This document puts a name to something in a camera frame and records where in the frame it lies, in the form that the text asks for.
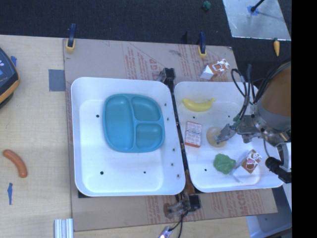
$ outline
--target cardboard sheet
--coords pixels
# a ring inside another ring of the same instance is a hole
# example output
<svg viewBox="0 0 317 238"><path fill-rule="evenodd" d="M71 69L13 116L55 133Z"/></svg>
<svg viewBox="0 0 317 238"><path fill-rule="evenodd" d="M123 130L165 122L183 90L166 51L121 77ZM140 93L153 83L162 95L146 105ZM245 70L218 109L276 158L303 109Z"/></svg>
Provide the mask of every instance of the cardboard sheet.
<svg viewBox="0 0 317 238"><path fill-rule="evenodd" d="M204 68L226 59L230 69L236 68L230 47L206 46L201 58L197 45L140 43L101 40L76 40L69 52L63 41L66 81L67 126L70 159L72 218L75 231L108 229L175 223L163 212L165 204L176 203L175 196L85 197L74 181L74 155L70 86L79 77L108 77L157 80L165 68L174 68L175 85L181 81L207 81L200 78ZM210 81L232 81L230 70ZM199 193L202 207L188 214L184 221L220 219L257 214L276 213L271 189Z"/></svg>

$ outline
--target blue and yellow clamp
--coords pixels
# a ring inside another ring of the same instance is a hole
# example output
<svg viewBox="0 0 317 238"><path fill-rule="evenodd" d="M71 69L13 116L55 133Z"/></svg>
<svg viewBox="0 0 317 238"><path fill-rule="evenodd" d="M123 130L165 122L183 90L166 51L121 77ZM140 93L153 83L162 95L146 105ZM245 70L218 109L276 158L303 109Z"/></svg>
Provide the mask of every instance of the blue and yellow clamp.
<svg viewBox="0 0 317 238"><path fill-rule="evenodd" d="M69 51L73 51L75 48L75 32L76 32L76 24L72 23L70 27L69 38L66 40L66 49Z"/></svg>
<svg viewBox="0 0 317 238"><path fill-rule="evenodd" d="M198 46L198 53L201 58L204 58L207 55L206 51L206 38L203 32L199 33L199 46Z"/></svg>

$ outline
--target blue plate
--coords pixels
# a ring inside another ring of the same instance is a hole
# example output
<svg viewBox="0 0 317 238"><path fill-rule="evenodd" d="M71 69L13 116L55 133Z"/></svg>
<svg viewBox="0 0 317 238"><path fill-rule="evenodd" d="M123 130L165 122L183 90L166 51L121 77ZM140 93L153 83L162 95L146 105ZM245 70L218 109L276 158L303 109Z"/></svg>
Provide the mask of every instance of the blue plate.
<svg viewBox="0 0 317 238"><path fill-rule="evenodd" d="M106 141L119 152L151 152L164 142L162 112L155 100L143 95L115 94L104 104Z"/></svg>

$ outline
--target brown sausage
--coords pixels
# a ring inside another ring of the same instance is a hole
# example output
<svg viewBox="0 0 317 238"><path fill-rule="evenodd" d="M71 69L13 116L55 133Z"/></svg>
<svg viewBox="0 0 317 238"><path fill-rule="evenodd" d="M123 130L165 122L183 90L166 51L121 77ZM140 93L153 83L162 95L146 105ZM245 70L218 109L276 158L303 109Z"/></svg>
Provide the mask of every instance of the brown sausage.
<svg viewBox="0 0 317 238"><path fill-rule="evenodd" d="M21 178L25 178L28 175L28 172L26 170L26 166L22 159L13 151L11 150L4 150L3 156L7 157L9 160L11 160L16 167L18 168L19 176Z"/></svg>

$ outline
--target robotic arm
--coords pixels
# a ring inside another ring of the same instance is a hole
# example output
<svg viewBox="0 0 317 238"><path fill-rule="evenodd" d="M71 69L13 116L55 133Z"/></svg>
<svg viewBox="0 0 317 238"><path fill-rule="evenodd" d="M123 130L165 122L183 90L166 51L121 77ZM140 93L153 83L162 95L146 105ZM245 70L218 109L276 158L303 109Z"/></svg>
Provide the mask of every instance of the robotic arm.
<svg viewBox="0 0 317 238"><path fill-rule="evenodd" d="M250 103L251 66L247 70L248 87L245 84L245 101L234 119L234 124L227 124L216 142L226 141L236 133L241 135L244 143L252 138L263 138L264 142L276 147L280 160L269 157L265 165L277 174L285 183L292 182L291 173L291 59L272 68L263 79L257 94L254 96L254 112L245 115Z"/></svg>

